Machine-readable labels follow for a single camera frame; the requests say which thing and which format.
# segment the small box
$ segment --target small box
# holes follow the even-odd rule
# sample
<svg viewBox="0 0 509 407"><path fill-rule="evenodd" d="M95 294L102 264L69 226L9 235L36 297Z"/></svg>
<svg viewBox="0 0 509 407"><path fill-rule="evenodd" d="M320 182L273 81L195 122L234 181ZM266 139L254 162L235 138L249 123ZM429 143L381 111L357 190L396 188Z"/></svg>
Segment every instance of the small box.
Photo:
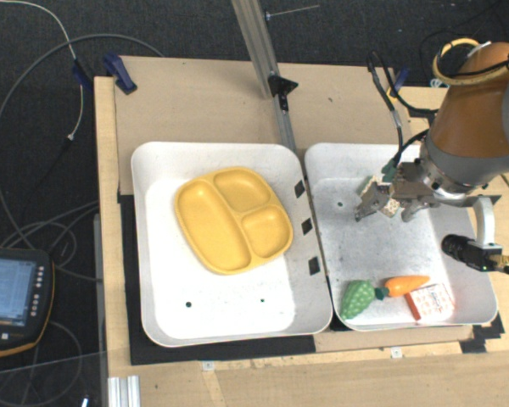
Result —
<svg viewBox="0 0 509 407"><path fill-rule="evenodd" d="M406 300L417 321L437 321L450 317L455 305L444 284L438 283L406 294Z"/></svg>

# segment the carrot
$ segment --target carrot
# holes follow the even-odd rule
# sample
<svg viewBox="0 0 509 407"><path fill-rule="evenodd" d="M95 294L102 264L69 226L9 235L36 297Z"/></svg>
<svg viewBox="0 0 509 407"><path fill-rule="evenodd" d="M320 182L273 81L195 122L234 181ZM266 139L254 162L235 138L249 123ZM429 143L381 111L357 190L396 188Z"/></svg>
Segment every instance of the carrot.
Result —
<svg viewBox="0 0 509 407"><path fill-rule="evenodd" d="M389 290L389 297L399 297L410 293L430 280L429 276L397 276L388 279L384 287Z"/></svg>

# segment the black carpet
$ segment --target black carpet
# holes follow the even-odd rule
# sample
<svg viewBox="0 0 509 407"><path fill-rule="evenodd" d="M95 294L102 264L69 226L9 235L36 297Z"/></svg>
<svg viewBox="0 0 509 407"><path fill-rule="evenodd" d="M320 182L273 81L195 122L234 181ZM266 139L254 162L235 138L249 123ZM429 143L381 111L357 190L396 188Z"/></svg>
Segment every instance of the black carpet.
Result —
<svg viewBox="0 0 509 407"><path fill-rule="evenodd" d="M58 15L70 37L89 33L134 36L170 57L248 60L230 0L25 0ZM509 41L509 0L261 0L272 17L269 31L279 62L365 65L376 49L389 66L411 70L408 85L426 86L429 65L448 40L471 36L480 42ZM0 4L0 108L9 89L38 57L64 41L56 22L41 10ZM108 51L152 55L119 40L76 44L77 55L95 75L105 75ZM79 88L71 74L68 49L54 54L11 96L0 121L0 183L20 225L50 219L98 199L92 96L84 119L67 144L79 113ZM67 224L75 216L64 219ZM33 238L48 248L59 229ZM14 228L0 203L0 243ZM74 228L77 250L69 270L94 276L92 214ZM53 251L69 258L72 238ZM57 274L52 319L79 339L83 354L98 351L93 282ZM72 357L76 346L59 329L42 340L38 362ZM27 352L0 360L0 369L32 363Z"/></svg>

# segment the display screen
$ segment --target display screen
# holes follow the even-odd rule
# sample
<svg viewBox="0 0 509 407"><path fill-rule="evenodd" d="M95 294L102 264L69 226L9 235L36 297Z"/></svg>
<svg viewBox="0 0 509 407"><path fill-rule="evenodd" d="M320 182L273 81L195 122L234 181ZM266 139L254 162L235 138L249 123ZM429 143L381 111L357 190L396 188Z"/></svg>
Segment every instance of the display screen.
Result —
<svg viewBox="0 0 509 407"><path fill-rule="evenodd" d="M0 258L0 320L26 323L36 263Z"/></svg>

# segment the yellow plate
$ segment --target yellow plate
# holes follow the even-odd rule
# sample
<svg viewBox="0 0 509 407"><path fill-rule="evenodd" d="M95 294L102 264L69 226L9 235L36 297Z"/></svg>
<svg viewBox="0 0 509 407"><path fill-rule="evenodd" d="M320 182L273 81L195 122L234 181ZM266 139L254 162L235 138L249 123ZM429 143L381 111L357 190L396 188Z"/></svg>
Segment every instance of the yellow plate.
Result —
<svg viewBox="0 0 509 407"><path fill-rule="evenodd" d="M292 243L292 225L277 195L244 167L187 182L177 190L175 210L191 248L216 273L250 270Z"/></svg>

